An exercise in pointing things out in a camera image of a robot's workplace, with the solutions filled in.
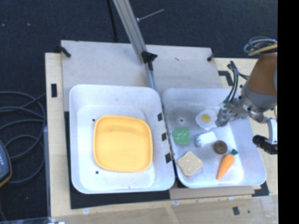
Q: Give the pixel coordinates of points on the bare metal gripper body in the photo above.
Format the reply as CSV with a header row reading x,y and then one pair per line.
x,y
240,111

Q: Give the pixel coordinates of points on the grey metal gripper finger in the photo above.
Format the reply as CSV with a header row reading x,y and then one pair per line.
x,y
220,118
227,120

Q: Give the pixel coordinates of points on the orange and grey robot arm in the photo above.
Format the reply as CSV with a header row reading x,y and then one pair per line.
x,y
262,78

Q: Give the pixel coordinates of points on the white and yellow fried egg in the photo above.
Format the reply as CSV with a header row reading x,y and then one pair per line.
x,y
206,118

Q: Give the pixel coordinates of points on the white plastic tray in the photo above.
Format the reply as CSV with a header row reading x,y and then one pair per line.
x,y
245,134
116,97

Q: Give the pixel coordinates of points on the white bottle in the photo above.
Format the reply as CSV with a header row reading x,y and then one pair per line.
x,y
206,138

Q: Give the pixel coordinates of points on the green lettuce leaf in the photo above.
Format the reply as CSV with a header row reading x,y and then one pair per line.
x,y
181,136

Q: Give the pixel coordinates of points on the orange carrot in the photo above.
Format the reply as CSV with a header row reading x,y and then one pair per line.
x,y
225,165

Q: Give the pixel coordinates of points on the beige bread slice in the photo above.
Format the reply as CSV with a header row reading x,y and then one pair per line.
x,y
189,163

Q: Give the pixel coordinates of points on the thin black and white rod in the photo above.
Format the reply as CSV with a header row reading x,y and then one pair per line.
x,y
168,139

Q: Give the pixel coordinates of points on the yellow plate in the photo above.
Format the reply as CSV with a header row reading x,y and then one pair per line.
x,y
122,143

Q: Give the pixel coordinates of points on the pale flat board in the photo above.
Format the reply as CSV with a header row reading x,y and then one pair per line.
x,y
105,64

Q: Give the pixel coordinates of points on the black cylinder on white bracket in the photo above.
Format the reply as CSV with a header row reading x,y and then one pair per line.
x,y
264,142

